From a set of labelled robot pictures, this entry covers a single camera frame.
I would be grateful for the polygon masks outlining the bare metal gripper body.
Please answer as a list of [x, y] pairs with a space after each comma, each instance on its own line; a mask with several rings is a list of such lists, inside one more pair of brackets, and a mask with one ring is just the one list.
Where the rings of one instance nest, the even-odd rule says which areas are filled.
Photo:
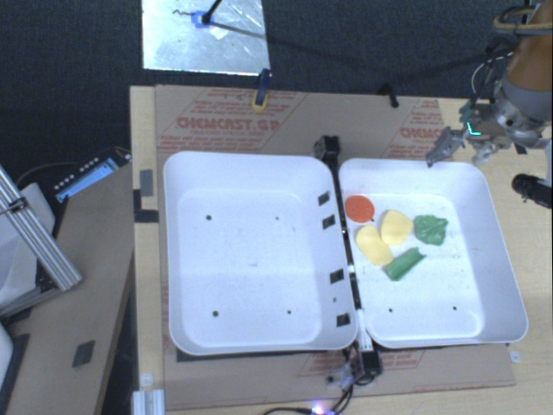
[[473, 141], [496, 146], [544, 146], [544, 125], [510, 105], [477, 104], [466, 124]]

